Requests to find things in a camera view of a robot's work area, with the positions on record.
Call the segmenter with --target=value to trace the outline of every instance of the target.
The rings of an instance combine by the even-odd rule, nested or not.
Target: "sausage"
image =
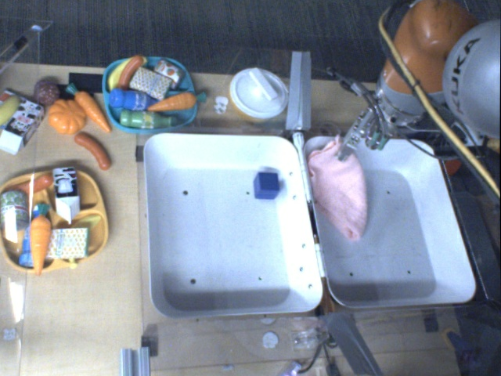
[[[104,150],[101,144],[85,132],[79,132],[74,141],[77,145],[83,146],[96,158],[97,164],[101,170],[107,170],[111,166],[108,153]]]
[[[42,174],[36,179],[33,180],[33,193],[37,193],[43,191],[45,188],[49,188],[52,183],[54,183],[54,178],[52,174]],[[11,187],[11,190],[19,190],[23,191],[26,195],[30,194],[30,181],[26,181],[25,183],[21,183]]]
[[[128,89],[128,84],[131,81],[132,75],[144,64],[144,57],[137,55],[133,56],[124,67],[120,77],[118,78],[118,88]]]

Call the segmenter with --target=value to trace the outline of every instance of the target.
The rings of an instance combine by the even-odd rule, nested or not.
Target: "toy pumpkin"
[[[58,99],[49,108],[49,125],[59,134],[76,134],[85,126],[87,115],[74,100]]]

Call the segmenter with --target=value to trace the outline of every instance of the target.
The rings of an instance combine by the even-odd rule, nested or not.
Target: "white round container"
[[[266,121],[278,116],[287,106],[289,92],[272,72],[247,68],[237,73],[229,86],[236,108],[251,121]]]

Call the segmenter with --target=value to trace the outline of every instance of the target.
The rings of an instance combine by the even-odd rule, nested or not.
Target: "pink cloth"
[[[342,139],[337,136],[308,157],[315,205],[349,240],[359,240],[367,224],[366,179],[359,159],[336,158]]]

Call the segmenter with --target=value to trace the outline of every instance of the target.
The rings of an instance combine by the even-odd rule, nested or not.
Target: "blue plate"
[[[167,60],[173,63],[176,67],[181,68],[185,71],[185,76],[182,79],[182,82],[179,84],[179,87],[176,90],[170,90],[165,97],[177,95],[180,92],[193,92],[195,93],[195,87],[193,86],[193,81],[189,76],[189,72],[185,69],[185,67],[178,61],[169,59],[167,57],[146,57],[148,61],[145,64],[145,68],[152,70],[155,68],[159,60]],[[196,117],[196,111],[198,110],[198,103],[195,104],[191,109],[188,110],[179,110],[179,111],[170,111],[169,116],[177,117],[177,125],[174,127],[167,128],[152,128],[152,129],[142,129],[142,128],[130,128],[124,127],[120,124],[120,113],[121,109],[114,109],[110,107],[110,91],[108,90],[108,77],[111,72],[117,68],[120,63],[123,63],[127,59],[117,60],[110,64],[104,71],[103,74],[103,95],[104,95],[104,105],[106,108],[106,112],[108,114],[108,118],[111,121],[111,124],[118,129],[121,129],[124,132],[130,132],[133,134],[158,134],[161,132],[170,132],[176,129],[182,128],[188,124],[190,124]]]

